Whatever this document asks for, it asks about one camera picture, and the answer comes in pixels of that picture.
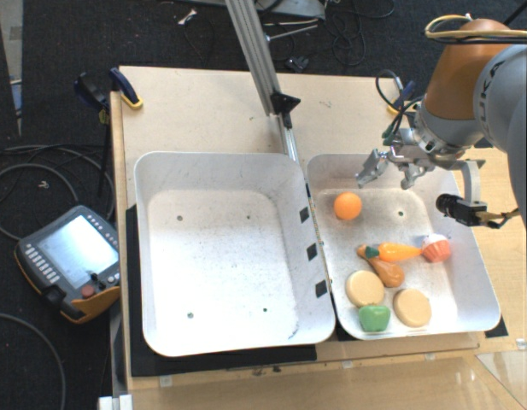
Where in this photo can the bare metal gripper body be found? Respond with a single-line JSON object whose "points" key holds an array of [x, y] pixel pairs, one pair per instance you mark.
{"points": [[421, 152]]}

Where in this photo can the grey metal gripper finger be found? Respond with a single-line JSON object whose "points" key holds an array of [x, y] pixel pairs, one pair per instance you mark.
{"points": [[374, 167], [411, 175]]}

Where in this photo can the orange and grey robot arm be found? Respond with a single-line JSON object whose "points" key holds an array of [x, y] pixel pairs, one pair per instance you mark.
{"points": [[459, 79]]}

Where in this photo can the orange ball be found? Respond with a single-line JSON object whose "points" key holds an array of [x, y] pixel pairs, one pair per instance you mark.
{"points": [[347, 206]]}

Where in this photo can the orange carrot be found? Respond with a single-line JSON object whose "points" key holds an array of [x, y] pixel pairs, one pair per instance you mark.
{"points": [[397, 252]]}

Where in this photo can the pink cupcake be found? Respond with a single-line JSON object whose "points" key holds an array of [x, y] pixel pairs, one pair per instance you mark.
{"points": [[436, 249]]}

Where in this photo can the brown chicken drumstick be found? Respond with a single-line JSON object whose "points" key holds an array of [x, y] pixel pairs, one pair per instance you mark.
{"points": [[390, 273]]}

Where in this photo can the white plastic tray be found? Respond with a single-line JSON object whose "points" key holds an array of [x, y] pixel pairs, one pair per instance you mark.
{"points": [[220, 263], [451, 288]]}

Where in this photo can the beige round biscuit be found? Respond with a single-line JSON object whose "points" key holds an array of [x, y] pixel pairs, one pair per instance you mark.
{"points": [[364, 288], [412, 308]]}

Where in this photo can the green bell pepper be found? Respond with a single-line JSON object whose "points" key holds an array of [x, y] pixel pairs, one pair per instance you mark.
{"points": [[374, 318]]}

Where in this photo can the pale wood board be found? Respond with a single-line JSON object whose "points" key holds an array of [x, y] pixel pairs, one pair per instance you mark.
{"points": [[194, 113]]}

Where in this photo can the black cylinder on white bracket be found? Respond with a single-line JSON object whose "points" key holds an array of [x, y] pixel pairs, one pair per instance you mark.
{"points": [[464, 209]]}

